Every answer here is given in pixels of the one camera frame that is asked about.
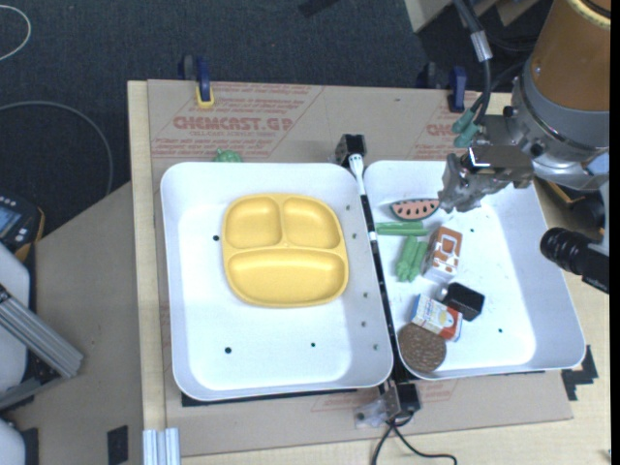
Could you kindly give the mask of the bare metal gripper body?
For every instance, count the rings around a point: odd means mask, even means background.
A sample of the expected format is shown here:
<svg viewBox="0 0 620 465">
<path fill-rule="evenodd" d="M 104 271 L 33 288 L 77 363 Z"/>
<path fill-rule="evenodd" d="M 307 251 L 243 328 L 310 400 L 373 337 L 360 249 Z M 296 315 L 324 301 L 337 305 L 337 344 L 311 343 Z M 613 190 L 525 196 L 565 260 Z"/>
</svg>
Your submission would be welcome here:
<svg viewBox="0 0 620 465">
<path fill-rule="evenodd" d="M 466 152 L 468 189 L 524 189 L 535 170 L 530 142 L 521 132 L 519 109 L 504 107 L 500 114 L 487 115 Z"/>
</svg>

